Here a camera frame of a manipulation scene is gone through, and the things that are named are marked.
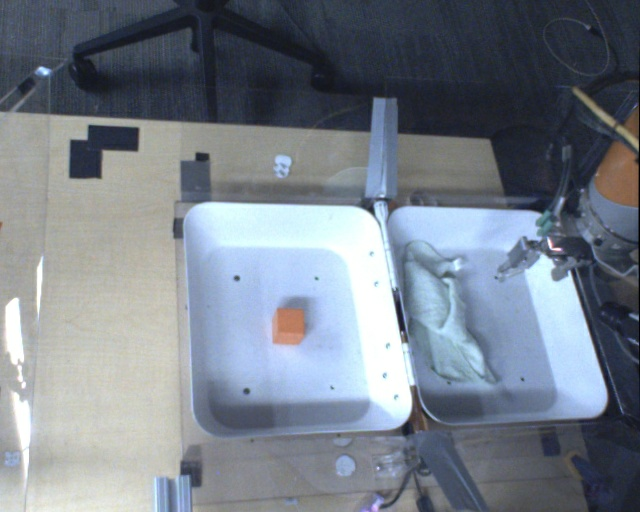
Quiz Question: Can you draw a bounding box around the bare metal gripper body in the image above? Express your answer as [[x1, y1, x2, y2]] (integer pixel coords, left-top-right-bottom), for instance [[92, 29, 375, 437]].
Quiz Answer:
[[538, 219, 609, 269]]

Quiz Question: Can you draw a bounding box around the white plastic tray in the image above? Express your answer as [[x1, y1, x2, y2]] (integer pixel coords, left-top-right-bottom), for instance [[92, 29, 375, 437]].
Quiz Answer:
[[182, 201, 414, 440], [387, 205, 610, 427]]

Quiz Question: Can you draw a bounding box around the pale green cloth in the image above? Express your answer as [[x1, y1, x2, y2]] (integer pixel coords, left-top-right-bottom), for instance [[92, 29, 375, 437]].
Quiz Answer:
[[401, 239, 499, 385]]

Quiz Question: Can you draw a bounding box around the orange cube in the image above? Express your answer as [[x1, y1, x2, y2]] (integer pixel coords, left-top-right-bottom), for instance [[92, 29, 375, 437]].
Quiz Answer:
[[271, 307, 307, 346]]

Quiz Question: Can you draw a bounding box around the pale wood board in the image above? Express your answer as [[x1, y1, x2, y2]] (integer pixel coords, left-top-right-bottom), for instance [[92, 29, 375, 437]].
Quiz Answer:
[[174, 121, 614, 512]]

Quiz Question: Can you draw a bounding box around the black office chair base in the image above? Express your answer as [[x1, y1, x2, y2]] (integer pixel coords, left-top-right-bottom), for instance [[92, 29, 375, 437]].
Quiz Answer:
[[68, 0, 351, 123]]

